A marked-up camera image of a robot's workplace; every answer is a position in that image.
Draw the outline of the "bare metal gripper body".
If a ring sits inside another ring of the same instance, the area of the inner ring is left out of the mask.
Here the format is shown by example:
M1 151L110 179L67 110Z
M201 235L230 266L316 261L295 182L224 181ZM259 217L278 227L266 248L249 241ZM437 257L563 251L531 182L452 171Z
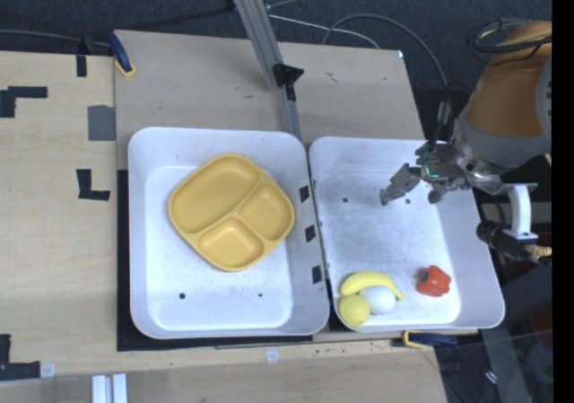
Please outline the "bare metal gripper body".
M503 173L502 167L487 162L467 142L421 147L421 178L431 185L431 195L470 188L496 195L504 189Z

